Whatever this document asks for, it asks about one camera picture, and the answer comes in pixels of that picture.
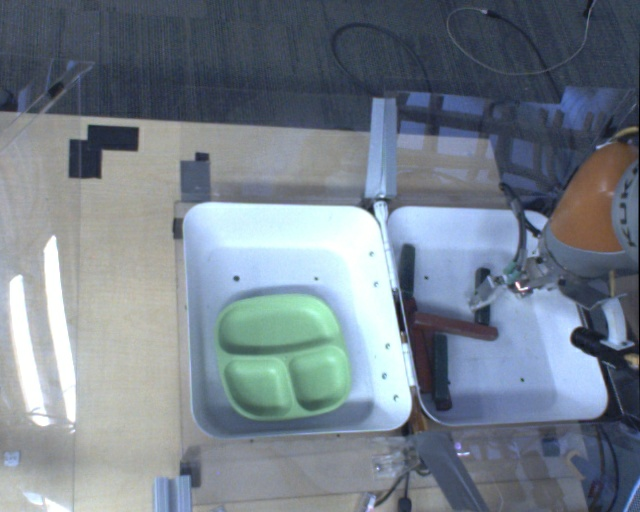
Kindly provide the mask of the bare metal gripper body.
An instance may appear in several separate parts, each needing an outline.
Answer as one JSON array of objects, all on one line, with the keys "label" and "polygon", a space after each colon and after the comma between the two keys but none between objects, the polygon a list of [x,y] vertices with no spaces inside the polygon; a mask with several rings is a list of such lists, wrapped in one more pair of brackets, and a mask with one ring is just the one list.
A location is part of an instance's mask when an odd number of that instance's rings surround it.
[{"label": "bare metal gripper body", "polygon": [[496,288],[493,298],[506,292],[524,298],[536,290],[555,289],[566,275],[567,271],[551,256],[531,256],[522,262],[511,261],[504,267],[502,274],[494,279]]}]

